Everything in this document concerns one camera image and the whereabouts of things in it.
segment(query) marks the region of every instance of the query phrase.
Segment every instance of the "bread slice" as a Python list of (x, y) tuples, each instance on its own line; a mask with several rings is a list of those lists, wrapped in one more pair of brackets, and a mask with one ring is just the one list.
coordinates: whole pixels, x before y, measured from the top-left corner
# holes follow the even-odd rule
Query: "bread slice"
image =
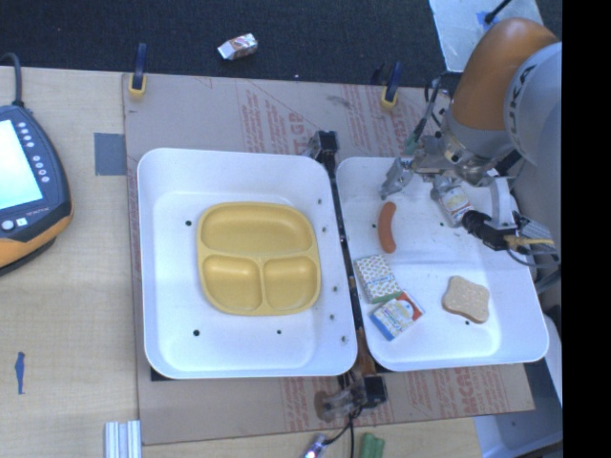
[(488, 311), (489, 298), (488, 288), (456, 275), (450, 278), (448, 289), (441, 300), (441, 304), (448, 312), (481, 324), (488, 321), (490, 316)]

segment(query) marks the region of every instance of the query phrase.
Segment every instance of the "device screen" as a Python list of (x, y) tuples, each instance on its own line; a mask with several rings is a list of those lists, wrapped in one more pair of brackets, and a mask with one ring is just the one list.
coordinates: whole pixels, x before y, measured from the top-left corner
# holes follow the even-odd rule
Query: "device screen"
[(41, 198), (42, 192), (12, 122), (0, 121), (0, 210)]

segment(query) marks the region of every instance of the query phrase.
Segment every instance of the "brown sausage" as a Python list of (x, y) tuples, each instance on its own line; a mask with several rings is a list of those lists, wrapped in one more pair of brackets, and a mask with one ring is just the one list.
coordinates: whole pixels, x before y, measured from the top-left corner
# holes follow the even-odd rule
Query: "brown sausage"
[(392, 217), (397, 210), (397, 206), (394, 202), (386, 202), (382, 206), (380, 211), (380, 218), (378, 219), (378, 237), (380, 238), (380, 244), (382, 249), (386, 253), (394, 253), (397, 249), (397, 245), (392, 237)]

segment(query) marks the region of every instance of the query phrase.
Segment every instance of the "brown cardboard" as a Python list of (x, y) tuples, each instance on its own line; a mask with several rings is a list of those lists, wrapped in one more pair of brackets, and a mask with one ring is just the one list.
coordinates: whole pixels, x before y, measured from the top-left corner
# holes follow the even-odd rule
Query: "brown cardboard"
[[(158, 147), (302, 154), (320, 130), (337, 133), (338, 164), (349, 156), (397, 156), (422, 117), (424, 93), (400, 88), (392, 110), (382, 87), (149, 75), (142, 97), (123, 76), (127, 178), (132, 243), (137, 387), (145, 445), (342, 427), (316, 414), (318, 392), (334, 394), (337, 379), (153, 380), (143, 347), (137, 214), (137, 163)], [(441, 96), (435, 113), (447, 107)], [(433, 122), (427, 125), (432, 132)], [(385, 373), (389, 399), (356, 426), (531, 410), (522, 364)]]

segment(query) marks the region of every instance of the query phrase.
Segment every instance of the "robotic arm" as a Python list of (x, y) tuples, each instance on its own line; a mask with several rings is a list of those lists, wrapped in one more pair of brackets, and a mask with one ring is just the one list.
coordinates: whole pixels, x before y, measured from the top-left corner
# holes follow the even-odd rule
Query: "robotic arm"
[[(380, 189), (382, 199), (413, 174), (432, 182), (434, 198), (460, 181), (489, 186), (493, 217), (480, 225), (502, 236), (515, 228), (507, 179), (523, 158), (537, 168), (543, 216), (538, 221), (560, 252), (561, 46), (549, 30), (528, 19), (493, 25), (465, 67), (441, 130), (421, 135), (423, 128), (416, 128), (406, 141), (411, 159), (397, 158)], [(474, 213), (462, 218), (470, 232), (474, 221), (482, 219)]]

